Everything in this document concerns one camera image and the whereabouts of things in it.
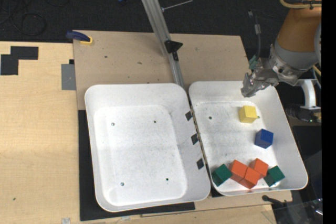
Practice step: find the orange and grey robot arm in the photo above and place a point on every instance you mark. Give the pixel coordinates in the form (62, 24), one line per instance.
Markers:
(299, 26)

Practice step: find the green cube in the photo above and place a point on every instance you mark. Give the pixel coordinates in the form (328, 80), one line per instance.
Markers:
(275, 175)
(221, 174)

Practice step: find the pale wood board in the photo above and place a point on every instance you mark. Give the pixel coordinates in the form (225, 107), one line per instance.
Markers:
(126, 60)

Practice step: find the orange cube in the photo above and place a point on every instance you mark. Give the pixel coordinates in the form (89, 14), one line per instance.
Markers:
(250, 178)
(237, 168)
(259, 165)

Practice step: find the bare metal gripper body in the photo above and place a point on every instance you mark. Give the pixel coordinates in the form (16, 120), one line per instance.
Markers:
(267, 73)

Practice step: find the yellow cube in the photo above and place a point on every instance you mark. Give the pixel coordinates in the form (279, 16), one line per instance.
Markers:
(247, 113)

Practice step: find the blue cube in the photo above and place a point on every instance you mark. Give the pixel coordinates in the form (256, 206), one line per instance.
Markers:
(263, 138)

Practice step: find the black cylinder on white bracket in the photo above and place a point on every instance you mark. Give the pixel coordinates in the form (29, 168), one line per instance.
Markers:
(309, 91)

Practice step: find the white plastic tray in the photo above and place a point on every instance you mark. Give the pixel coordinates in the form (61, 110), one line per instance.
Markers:
(225, 139)
(136, 152)

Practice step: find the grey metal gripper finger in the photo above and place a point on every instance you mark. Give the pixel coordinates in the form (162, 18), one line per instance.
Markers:
(246, 86)
(257, 87)

